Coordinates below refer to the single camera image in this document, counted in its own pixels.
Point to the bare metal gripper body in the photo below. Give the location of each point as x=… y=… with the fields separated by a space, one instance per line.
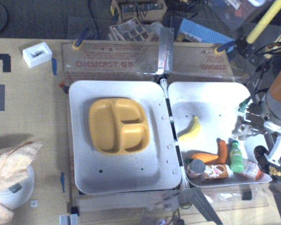
x=255 y=116

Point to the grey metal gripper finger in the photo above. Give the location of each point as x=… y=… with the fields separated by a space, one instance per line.
x=239 y=121
x=241 y=132

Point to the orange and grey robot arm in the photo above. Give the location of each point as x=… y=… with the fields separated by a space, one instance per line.
x=277 y=95

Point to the green plastic bottle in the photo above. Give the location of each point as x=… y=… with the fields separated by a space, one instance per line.
x=236 y=157

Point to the orange sausage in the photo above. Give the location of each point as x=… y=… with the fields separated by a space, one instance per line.
x=223 y=152

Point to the white plastic tray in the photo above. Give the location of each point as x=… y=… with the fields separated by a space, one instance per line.
x=121 y=170
x=213 y=102

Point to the clear packet with orange end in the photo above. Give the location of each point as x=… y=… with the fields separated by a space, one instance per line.
x=251 y=170

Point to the orange carrot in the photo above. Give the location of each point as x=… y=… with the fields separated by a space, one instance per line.
x=204 y=158

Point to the orange and white carton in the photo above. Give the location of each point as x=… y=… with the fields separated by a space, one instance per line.
x=217 y=171

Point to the yellow banana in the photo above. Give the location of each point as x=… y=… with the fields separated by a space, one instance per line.
x=193 y=131

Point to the small white and orange can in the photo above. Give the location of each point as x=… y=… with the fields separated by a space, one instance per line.
x=195 y=169

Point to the yellow divided plate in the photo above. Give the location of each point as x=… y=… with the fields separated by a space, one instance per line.
x=103 y=125

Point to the brown cardboard board red print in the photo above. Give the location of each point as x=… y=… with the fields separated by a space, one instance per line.
x=112 y=62

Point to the white foam block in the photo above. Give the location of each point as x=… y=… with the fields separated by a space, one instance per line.
x=38 y=57

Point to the small white square tile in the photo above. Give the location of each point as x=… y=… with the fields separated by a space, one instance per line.
x=33 y=203

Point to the white round bowl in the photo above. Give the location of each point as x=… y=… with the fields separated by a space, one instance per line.
x=21 y=196

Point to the pale peach cloth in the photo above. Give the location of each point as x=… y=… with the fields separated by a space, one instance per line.
x=7 y=158

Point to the black cylinder on white bracket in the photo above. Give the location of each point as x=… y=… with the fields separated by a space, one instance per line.
x=262 y=157

